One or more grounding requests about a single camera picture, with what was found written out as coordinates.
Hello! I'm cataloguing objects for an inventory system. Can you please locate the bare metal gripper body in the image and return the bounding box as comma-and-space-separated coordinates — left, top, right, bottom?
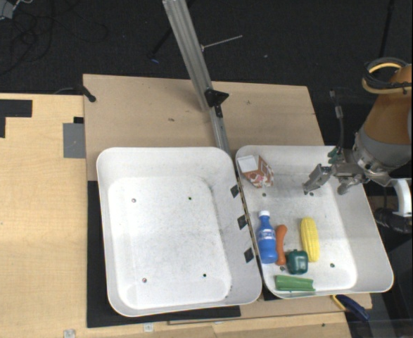
331, 147, 394, 187

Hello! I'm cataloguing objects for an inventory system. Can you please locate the white plastic tray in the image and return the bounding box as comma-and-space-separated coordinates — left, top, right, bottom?
234, 144, 395, 300
96, 146, 264, 318

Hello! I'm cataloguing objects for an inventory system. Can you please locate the pink and white carton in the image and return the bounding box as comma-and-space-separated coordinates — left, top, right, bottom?
236, 154, 275, 189

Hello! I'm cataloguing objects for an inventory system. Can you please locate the yellow corn cob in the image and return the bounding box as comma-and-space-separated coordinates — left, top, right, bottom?
299, 216, 322, 263

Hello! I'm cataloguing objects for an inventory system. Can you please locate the orange sausage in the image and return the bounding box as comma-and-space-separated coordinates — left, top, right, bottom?
274, 224, 288, 267

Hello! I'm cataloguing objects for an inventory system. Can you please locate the blue plastic bottle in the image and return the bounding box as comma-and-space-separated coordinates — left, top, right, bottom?
255, 209, 279, 265

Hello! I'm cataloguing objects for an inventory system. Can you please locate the dark green bell pepper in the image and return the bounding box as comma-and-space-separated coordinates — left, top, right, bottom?
285, 249, 310, 275

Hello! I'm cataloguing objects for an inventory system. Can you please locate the green pea pod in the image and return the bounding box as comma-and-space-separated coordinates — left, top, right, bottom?
274, 274, 317, 293

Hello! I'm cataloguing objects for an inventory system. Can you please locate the flat brown board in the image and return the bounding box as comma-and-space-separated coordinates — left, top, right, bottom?
82, 74, 374, 327

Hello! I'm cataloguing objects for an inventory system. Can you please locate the black cylinder on white bracket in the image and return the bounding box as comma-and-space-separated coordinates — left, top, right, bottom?
374, 177, 413, 234

